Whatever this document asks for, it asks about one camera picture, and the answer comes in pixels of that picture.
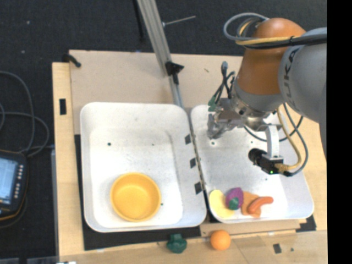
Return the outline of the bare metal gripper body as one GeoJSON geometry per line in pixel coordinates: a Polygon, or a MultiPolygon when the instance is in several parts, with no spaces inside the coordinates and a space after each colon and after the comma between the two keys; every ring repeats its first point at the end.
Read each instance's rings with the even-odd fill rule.
{"type": "Polygon", "coordinates": [[[270,114],[271,112],[253,109],[238,98],[221,98],[215,106],[213,115],[217,122],[217,129],[219,123],[229,122],[234,124],[234,128],[247,127],[253,131],[263,131],[266,125],[265,119],[270,114]]]}

